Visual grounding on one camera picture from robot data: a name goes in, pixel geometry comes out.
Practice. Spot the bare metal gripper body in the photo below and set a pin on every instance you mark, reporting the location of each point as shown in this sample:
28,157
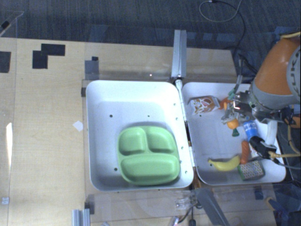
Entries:
243,103

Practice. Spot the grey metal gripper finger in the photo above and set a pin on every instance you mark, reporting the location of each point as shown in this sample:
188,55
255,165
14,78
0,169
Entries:
240,120
226,117

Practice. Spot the orange carrot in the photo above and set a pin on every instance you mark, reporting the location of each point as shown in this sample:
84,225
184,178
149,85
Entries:
232,125

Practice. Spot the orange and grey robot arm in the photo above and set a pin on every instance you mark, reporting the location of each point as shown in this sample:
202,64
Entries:
272,74

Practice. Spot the orange round toy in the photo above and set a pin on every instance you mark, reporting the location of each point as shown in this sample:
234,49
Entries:
224,104

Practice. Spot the blue can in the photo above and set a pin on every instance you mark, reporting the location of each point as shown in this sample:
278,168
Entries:
250,129

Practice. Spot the white plastic tray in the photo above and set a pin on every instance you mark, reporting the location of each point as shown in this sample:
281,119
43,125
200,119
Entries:
105,138
211,138

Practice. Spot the white and orange carton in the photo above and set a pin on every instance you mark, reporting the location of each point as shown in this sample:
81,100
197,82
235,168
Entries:
202,105

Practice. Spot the red sausage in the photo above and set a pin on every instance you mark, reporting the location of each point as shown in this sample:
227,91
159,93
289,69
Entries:
245,152

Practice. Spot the yellow banana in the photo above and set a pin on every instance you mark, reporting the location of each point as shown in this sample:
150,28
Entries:
224,165

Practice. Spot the green patterned packet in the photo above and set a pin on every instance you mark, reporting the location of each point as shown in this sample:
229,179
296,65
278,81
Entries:
251,171

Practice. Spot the green divided plate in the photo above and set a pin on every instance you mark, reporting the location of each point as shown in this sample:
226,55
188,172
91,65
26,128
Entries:
148,166

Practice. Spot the black cylinder on white bracket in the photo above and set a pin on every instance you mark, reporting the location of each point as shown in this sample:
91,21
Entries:
259,146

